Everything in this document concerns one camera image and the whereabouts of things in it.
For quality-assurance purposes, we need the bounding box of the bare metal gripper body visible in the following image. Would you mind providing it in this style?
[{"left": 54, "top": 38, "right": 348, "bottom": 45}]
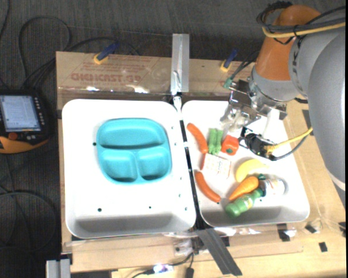
[{"left": 228, "top": 79, "right": 288, "bottom": 122}]

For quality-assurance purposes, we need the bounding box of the orange bell pepper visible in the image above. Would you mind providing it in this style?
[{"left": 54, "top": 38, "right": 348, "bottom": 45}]
[{"left": 220, "top": 134, "right": 240, "bottom": 157}]

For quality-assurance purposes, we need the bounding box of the green asparagus bundle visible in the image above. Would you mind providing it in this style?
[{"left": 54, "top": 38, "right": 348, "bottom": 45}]
[{"left": 207, "top": 128, "right": 224, "bottom": 156}]

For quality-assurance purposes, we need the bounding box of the orange sausage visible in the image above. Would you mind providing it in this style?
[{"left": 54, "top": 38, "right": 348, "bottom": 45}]
[
  {"left": 186, "top": 122, "right": 209, "bottom": 155},
  {"left": 194, "top": 170, "right": 222, "bottom": 204}
]

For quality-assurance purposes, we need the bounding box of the yellow banana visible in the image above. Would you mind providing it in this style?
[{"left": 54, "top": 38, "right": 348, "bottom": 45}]
[{"left": 235, "top": 158, "right": 269, "bottom": 183}]

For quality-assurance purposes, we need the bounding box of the white printed packet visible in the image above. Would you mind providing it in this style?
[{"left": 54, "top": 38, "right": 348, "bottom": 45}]
[{"left": 204, "top": 153, "right": 232, "bottom": 180}]

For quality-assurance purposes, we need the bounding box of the orange carrot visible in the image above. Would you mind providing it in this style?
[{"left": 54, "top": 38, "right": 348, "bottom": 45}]
[{"left": 228, "top": 175, "right": 260, "bottom": 202}]

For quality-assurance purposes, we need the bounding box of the white bottle with dark cap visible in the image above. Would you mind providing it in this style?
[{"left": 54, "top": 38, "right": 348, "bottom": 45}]
[{"left": 258, "top": 174, "right": 288, "bottom": 198}]

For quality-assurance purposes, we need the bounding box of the green plastic bottle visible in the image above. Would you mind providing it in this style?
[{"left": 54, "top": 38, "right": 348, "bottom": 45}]
[{"left": 224, "top": 188, "right": 263, "bottom": 218}]

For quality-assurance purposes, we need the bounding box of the white plastic tray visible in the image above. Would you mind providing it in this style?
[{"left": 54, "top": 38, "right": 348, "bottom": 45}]
[
  {"left": 61, "top": 98, "right": 197, "bottom": 239},
  {"left": 181, "top": 99, "right": 311, "bottom": 228}
]

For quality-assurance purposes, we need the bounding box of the blue divided plate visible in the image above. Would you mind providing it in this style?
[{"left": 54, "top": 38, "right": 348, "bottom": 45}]
[{"left": 96, "top": 118, "right": 173, "bottom": 185}]

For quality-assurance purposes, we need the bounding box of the brown cardboard board red print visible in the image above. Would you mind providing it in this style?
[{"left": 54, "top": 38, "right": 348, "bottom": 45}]
[{"left": 55, "top": 50, "right": 346, "bottom": 273}]

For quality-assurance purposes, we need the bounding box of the black cylinder on white bracket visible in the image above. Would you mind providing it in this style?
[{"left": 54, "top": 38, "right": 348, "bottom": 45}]
[{"left": 240, "top": 108, "right": 280, "bottom": 159}]

